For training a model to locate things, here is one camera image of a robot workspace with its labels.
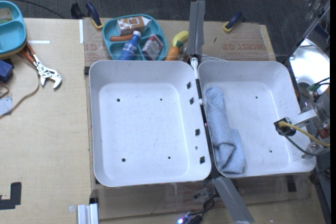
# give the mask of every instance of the wooden table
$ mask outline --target wooden table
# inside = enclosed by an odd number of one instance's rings
[[[2,200],[9,198],[11,183],[22,184],[21,204],[15,209],[0,210],[0,223],[76,223],[74,209],[88,204],[92,184],[83,73],[85,48],[80,43],[79,21],[26,18],[25,23],[27,38],[37,56],[45,66],[56,69],[63,81],[57,90],[47,81],[11,115],[0,119]],[[171,38],[179,22],[170,24],[171,28],[167,21],[163,24],[166,37]],[[12,61],[14,75],[8,83],[15,104],[39,82],[36,71],[20,58],[14,56]],[[309,196],[305,199],[251,204],[248,209],[257,223],[324,223],[315,188],[312,184],[307,188]],[[175,223],[179,216],[180,212],[101,223]],[[226,208],[209,211],[202,223],[218,223],[219,219],[232,223]]]

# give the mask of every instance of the light blue washcloth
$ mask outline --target light blue washcloth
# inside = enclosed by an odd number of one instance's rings
[[[205,92],[207,121],[214,146],[217,167],[224,173],[241,174],[246,163],[237,130],[231,129],[225,112],[224,95],[217,87]]]

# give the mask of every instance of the blue bottle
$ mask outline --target blue bottle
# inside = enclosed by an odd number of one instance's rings
[[[132,38],[125,43],[118,60],[132,60],[134,58],[138,50],[138,42],[140,37],[141,33],[139,31],[133,32]]]

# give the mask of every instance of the plastic banana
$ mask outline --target plastic banana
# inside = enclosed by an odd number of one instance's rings
[[[176,43],[178,41],[180,42],[184,42],[188,39],[188,35],[189,35],[189,32],[188,31],[181,31],[179,32],[174,38],[173,38],[173,41],[172,41],[172,47],[176,46]]]

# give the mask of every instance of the divided blue plate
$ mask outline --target divided blue plate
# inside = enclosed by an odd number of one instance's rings
[[[18,53],[26,43],[26,25],[20,9],[9,1],[0,1],[0,9],[9,8],[12,20],[0,24],[0,59]]]
[[[149,27],[145,30],[145,32],[142,33],[141,35],[141,38],[138,44],[138,53],[134,57],[134,60],[145,60],[145,61],[147,60],[142,54],[141,50],[144,47],[147,39],[149,38],[151,34],[156,34],[163,44],[163,48],[161,49],[156,61],[163,60],[167,56],[167,52],[168,52],[167,40],[164,37],[163,31],[161,30],[161,27],[159,26],[157,21],[153,17],[146,15],[146,14],[134,14],[134,15],[122,16],[122,17],[108,20],[105,23],[103,27],[103,38],[104,38],[105,45],[107,47],[107,51],[109,52],[111,58],[113,60],[117,60],[119,56],[121,55],[121,51],[126,43],[126,41],[115,41],[115,42],[110,41],[111,36],[119,35],[117,32],[117,28],[116,28],[117,20],[128,18],[128,17],[135,17],[135,16],[143,16],[147,19],[151,19],[152,22],[149,25]]]

